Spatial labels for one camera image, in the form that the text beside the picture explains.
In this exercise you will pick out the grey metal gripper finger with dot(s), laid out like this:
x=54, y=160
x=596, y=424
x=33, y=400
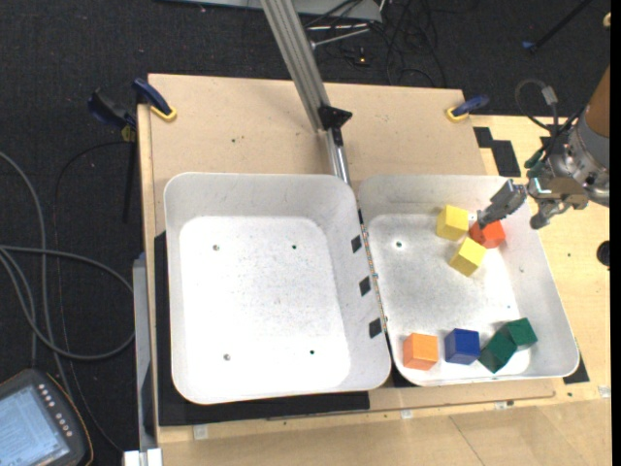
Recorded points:
x=543, y=214
x=502, y=204

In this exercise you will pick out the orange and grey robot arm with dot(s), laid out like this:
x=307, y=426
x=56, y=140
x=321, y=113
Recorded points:
x=600, y=109

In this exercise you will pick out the red cube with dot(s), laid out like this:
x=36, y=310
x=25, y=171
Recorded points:
x=491, y=236

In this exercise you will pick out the yellow cube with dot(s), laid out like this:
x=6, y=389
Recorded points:
x=468, y=256
x=452, y=222

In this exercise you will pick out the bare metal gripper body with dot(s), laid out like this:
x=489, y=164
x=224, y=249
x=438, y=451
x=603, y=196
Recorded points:
x=579, y=177

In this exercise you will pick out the orange cube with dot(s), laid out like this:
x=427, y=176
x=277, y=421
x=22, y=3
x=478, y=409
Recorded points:
x=420, y=351

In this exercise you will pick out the green cube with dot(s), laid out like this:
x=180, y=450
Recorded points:
x=521, y=331
x=497, y=353

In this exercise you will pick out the pale wood board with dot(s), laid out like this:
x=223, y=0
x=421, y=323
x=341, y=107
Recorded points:
x=242, y=129

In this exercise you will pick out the blue cube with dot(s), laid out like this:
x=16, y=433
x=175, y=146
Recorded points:
x=462, y=346

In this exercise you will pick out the white plastic tray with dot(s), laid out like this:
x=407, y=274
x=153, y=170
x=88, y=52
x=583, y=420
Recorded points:
x=427, y=289
x=264, y=299

